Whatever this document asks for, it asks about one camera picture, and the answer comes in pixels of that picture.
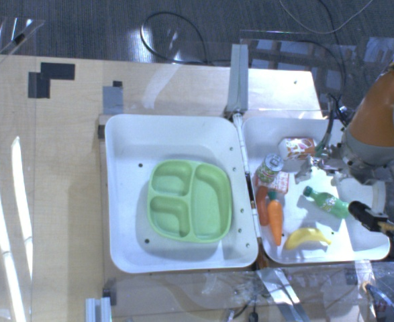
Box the black cylinder on white bracket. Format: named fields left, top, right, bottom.
left=348, top=180, right=389, bottom=235

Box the orange carrot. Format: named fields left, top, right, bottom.
left=266, top=190, right=284, bottom=247

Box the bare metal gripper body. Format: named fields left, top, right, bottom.
left=312, top=143, right=375, bottom=184

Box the orange sausage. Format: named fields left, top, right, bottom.
left=255, top=185, right=271, bottom=227

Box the yellow banana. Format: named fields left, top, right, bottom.
left=283, top=227, right=333, bottom=251

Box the white plastic tray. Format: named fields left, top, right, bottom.
left=242, top=114, right=392, bottom=266
left=104, top=113, right=260, bottom=274

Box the orange and white carton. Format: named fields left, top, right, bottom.
left=277, top=137, right=317, bottom=162

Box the green divided plate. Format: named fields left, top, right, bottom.
left=146, top=159, right=234, bottom=244

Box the green plastic bottle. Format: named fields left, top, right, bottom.
left=302, top=185, right=350, bottom=220

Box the red and white packet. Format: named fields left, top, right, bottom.
left=252, top=170, right=291, bottom=195

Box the green can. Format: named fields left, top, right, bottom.
left=254, top=152, right=285, bottom=184

